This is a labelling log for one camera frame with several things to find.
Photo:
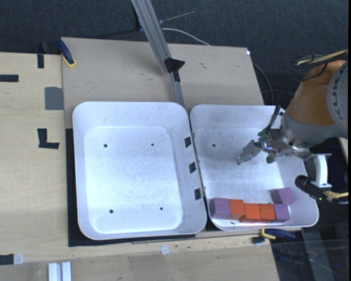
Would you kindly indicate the pale wood board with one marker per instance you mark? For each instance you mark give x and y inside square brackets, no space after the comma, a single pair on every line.
[117,75]

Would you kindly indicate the purple cube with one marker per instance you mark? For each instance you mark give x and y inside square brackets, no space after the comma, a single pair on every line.
[281,212]
[220,207]
[283,195]

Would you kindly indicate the black cylinder on white bracket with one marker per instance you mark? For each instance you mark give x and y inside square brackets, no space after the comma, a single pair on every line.
[320,171]

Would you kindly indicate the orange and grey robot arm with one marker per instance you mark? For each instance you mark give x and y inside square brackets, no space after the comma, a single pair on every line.
[313,104]

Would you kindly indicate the orange cube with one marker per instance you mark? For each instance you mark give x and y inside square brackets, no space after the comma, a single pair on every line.
[252,211]
[237,206]
[267,212]

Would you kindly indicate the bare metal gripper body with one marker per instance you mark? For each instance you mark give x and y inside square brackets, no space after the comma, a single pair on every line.
[280,145]

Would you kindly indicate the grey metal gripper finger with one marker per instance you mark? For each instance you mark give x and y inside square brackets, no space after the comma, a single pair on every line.
[272,158]
[248,152]

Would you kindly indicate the white plastic tray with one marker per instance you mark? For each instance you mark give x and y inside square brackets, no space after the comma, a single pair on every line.
[131,174]
[234,174]

